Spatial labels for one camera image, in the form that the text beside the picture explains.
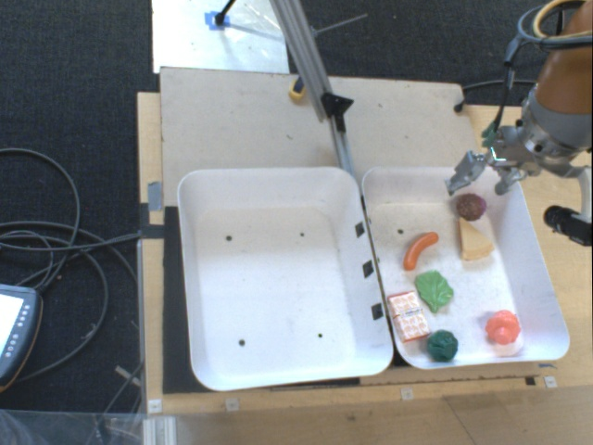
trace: black floor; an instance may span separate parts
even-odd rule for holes
[[[317,29],[369,14],[318,38],[330,74],[467,84],[500,77],[516,20],[549,0],[302,1]],[[151,44],[151,0],[0,0],[0,149],[37,150],[59,162],[78,187],[81,228],[103,238],[139,228],[135,95],[158,90]],[[517,76],[535,78],[544,57],[525,49]],[[469,100],[498,98],[490,90]],[[0,235],[15,221],[73,223],[71,190],[47,162],[0,155],[0,185]],[[120,250],[135,265],[135,243]],[[0,408],[103,411],[123,382],[115,367],[138,365],[136,286],[115,256],[94,254],[109,284],[105,323],[71,361],[0,394]],[[0,283],[16,284],[47,260],[2,249]],[[44,296],[40,336],[22,374],[94,331],[102,298],[92,264],[70,261]],[[130,411],[137,392],[130,387],[112,410]]]

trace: empty white tray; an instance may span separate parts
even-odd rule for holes
[[[382,372],[393,355],[354,179],[203,170],[178,202],[192,368],[231,390]]]
[[[497,196],[494,185],[499,178],[487,170],[459,191],[486,200],[486,214],[473,224],[495,245],[485,259],[462,261],[455,198],[445,186],[452,174],[450,168],[376,168],[363,181],[385,296],[415,291],[416,275],[430,270],[441,272],[454,289],[447,306],[437,313],[426,307],[424,313],[432,331],[446,329],[456,336],[455,359],[432,361],[425,338],[403,343],[396,337],[398,351],[408,363],[423,369],[559,359],[569,347],[568,331],[521,187]],[[438,243],[421,254],[414,271],[404,271],[408,246],[429,231],[438,233]],[[486,338],[486,322],[499,310],[515,312],[523,329],[524,345],[513,356],[500,356],[499,347]]]

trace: blue tape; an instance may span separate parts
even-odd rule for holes
[[[216,24],[215,17],[219,14],[218,11],[209,11],[204,14],[204,21],[208,25],[211,30],[224,30],[227,27],[231,26],[231,19],[229,19],[228,15],[224,16],[224,22],[221,26]]]

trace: wooden table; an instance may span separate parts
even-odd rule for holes
[[[478,140],[479,133],[493,119],[495,112],[496,109],[491,107],[466,107],[459,117],[469,118]],[[508,108],[503,123],[513,123],[519,117],[518,108]],[[138,95],[138,136],[140,198],[142,203],[146,203],[148,185],[163,180],[160,94]],[[586,163],[586,155],[575,161],[575,164]],[[525,401],[522,398],[539,404],[539,409],[535,408],[534,413],[543,413],[540,409],[547,407],[546,411],[556,416],[553,414],[554,403],[563,408],[572,407],[569,415],[573,419],[581,417],[587,411],[590,413],[592,407],[588,398],[593,390],[591,248],[582,248],[562,235],[554,235],[542,221],[543,212],[553,204],[578,209],[578,182],[561,180],[542,173],[537,178],[523,182],[522,186],[537,239],[571,336],[571,346],[564,358],[550,364],[505,363],[436,371],[422,371],[411,367],[392,368],[382,375],[363,378],[359,386],[347,388],[261,388],[225,393],[163,394],[163,240],[145,238],[141,242],[144,278],[142,312],[148,411],[164,414],[205,413],[206,415],[185,424],[185,428],[180,429],[179,433],[183,434],[184,430],[190,433],[192,427],[200,426],[201,430],[207,430],[211,435],[211,443],[217,443],[216,440],[231,443],[228,440],[239,437],[245,443],[259,443],[261,441],[258,440],[266,435],[255,423],[274,429],[280,434],[277,441],[279,443],[300,443],[300,440],[327,443],[322,440],[323,430],[335,431],[337,427],[350,426],[357,420],[362,429],[369,427],[372,433],[376,432],[376,427],[383,427],[383,432],[377,437],[388,438],[393,429],[400,425],[409,430],[406,432],[407,437],[418,443],[424,443],[423,440],[431,443],[436,435],[421,433],[414,427],[410,429],[410,423],[406,421],[412,420],[412,416],[413,420],[420,422],[423,416],[433,417],[431,420],[434,423],[429,428],[435,430],[439,421],[446,422],[453,420],[453,417],[457,425],[448,436],[450,443],[488,443],[476,440],[480,433],[476,432],[475,435],[468,431],[468,427],[474,426],[475,420],[486,420],[485,416],[476,415],[485,410],[493,413],[498,420],[508,423],[512,433],[497,437],[509,439],[507,441],[512,443],[515,437],[513,434],[517,433],[513,428],[517,419],[513,417],[527,413],[517,407],[517,401]],[[163,211],[149,211],[149,221],[154,225],[163,224]],[[554,382],[558,387],[549,388]],[[229,411],[235,409],[240,410],[239,414],[230,414],[232,417],[229,417]],[[313,428],[308,427],[308,432],[301,431],[296,435],[290,432],[294,432],[294,427],[302,424],[311,424]],[[588,433],[591,428],[589,425],[587,427]],[[537,434],[546,436],[541,434],[538,427],[529,428],[535,434],[532,434],[533,437],[538,437]],[[352,436],[340,435],[341,442],[362,442],[357,441],[357,437],[361,437],[357,434],[363,432],[358,428],[357,430]],[[484,430],[484,424],[476,430]],[[502,428],[493,427],[492,433],[496,430],[500,434]]]

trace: orange sausage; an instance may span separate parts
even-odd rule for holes
[[[437,233],[426,233],[418,237],[408,248],[408,252],[404,256],[404,270],[413,271],[416,268],[416,262],[421,252],[429,246],[436,244],[436,242],[438,242]]]

